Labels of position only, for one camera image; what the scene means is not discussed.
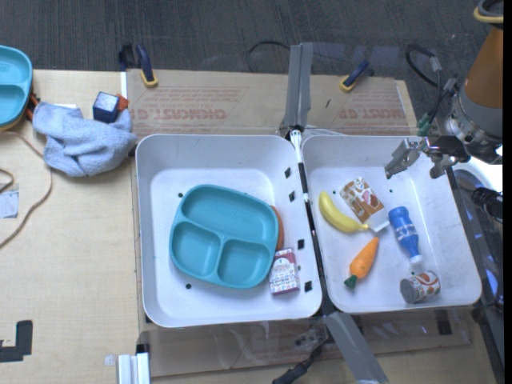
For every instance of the blue cube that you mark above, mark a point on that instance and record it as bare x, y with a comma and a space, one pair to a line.
105, 107

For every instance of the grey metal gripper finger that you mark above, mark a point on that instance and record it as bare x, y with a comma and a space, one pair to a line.
441, 167
402, 155

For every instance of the small white and orange can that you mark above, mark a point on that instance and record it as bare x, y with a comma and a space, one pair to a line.
421, 287

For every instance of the blue bottle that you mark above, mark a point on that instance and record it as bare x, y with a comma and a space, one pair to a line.
405, 230

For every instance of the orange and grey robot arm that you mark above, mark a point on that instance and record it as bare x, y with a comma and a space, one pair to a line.
486, 70

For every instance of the orange carrot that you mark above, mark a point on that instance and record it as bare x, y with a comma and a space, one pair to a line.
365, 261

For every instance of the brown cardboard board, red print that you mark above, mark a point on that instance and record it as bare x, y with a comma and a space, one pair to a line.
224, 106

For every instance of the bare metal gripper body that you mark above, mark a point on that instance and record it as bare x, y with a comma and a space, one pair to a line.
460, 142

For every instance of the small pink and white carton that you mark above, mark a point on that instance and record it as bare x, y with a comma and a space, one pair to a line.
285, 272

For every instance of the brown and white carton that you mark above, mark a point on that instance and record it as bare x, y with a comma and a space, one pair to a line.
363, 200

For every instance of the white plastic tray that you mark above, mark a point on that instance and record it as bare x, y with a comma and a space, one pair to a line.
224, 154
436, 222

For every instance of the light blue cloth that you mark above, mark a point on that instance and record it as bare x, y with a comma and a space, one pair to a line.
80, 142

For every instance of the teal divided plate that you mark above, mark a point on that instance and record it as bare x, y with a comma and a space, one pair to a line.
224, 234
12, 84

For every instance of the orange brown flat disc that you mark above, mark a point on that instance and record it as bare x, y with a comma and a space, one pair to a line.
281, 228

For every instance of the yellow banana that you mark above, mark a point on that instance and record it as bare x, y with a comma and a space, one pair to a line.
335, 216

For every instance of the black cylinder on white bracket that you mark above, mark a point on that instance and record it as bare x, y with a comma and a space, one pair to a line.
489, 200

